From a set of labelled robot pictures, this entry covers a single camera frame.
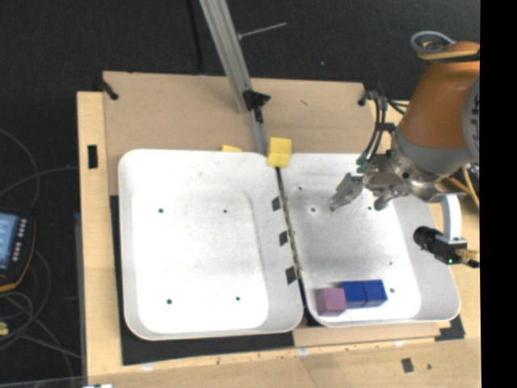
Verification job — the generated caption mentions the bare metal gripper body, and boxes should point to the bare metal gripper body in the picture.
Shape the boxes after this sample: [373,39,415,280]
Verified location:
[362,150,442,202]

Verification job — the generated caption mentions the white plastic tray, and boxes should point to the white plastic tray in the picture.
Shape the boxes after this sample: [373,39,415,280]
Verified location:
[278,152,462,329]
[117,148,305,342]

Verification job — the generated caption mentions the thin black and white rod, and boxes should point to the thin black and white rod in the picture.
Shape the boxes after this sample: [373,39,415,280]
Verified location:
[275,167,305,289]

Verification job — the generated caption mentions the blue cube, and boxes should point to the blue cube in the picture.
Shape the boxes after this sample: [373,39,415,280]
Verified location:
[340,280,369,310]
[363,279,389,308]

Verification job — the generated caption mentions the purple cube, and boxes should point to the purple cube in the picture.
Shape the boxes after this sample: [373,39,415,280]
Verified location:
[314,287,349,318]

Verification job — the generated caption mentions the brown cardboard board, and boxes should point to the brown cardboard board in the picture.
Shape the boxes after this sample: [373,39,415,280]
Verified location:
[102,70,452,348]

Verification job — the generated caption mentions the black cylinder on white bracket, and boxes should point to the black cylinder on white bracket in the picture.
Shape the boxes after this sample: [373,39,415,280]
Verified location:
[412,192,481,268]

